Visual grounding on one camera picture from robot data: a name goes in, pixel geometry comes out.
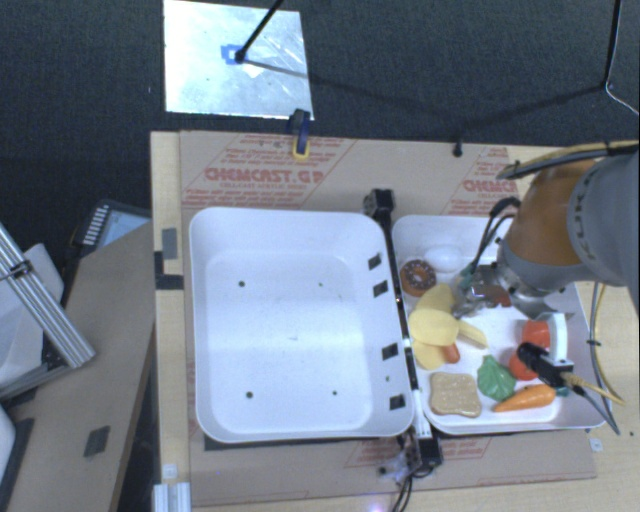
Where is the red tomato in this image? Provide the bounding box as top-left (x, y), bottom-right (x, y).
top-left (508, 351), bottom-right (539, 382)

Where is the white plastic tray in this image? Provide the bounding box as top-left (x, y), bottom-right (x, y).
top-left (391, 214), bottom-right (609, 435)
top-left (188, 206), bottom-right (417, 445)

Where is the black cylinder on white bracket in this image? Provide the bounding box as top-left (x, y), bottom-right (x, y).
top-left (516, 310), bottom-right (576, 389)

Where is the brown doughnut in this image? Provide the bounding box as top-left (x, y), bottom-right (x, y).
top-left (399, 258), bottom-right (438, 298)

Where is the black block with thin wires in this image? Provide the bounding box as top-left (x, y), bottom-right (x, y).
top-left (403, 433), bottom-right (444, 467)
top-left (362, 188), bottom-right (397, 219)

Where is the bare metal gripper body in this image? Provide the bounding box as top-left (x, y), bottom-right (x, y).
top-left (473, 265), bottom-right (567, 322)

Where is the pale yellow banana piece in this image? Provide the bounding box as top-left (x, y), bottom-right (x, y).
top-left (456, 319), bottom-right (489, 350)

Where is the yellow potato chip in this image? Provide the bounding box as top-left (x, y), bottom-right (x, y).
top-left (416, 282), bottom-right (457, 314)
top-left (407, 307), bottom-right (460, 347)
top-left (411, 339), bottom-right (450, 372)

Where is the brown bread slice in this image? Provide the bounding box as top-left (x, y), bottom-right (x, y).
top-left (428, 371), bottom-right (483, 419)

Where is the brown cardboard board red print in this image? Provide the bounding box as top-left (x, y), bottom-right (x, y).
top-left (177, 130), bottom-right (599, 507)

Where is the thin black and white rod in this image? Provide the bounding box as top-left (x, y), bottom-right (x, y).
top-left (379, 208), bottom-right (426, 437)

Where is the orange carrot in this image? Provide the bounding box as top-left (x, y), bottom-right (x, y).
top-left (493, 383), bottom-right (558, 414)

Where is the white egg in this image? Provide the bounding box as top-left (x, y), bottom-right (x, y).
top-left (423, 243), bottom-right (464, 274)

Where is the green lettuce leaf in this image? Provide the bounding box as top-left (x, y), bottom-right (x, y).
top-left (476, 354), bottom-right (517, 403)

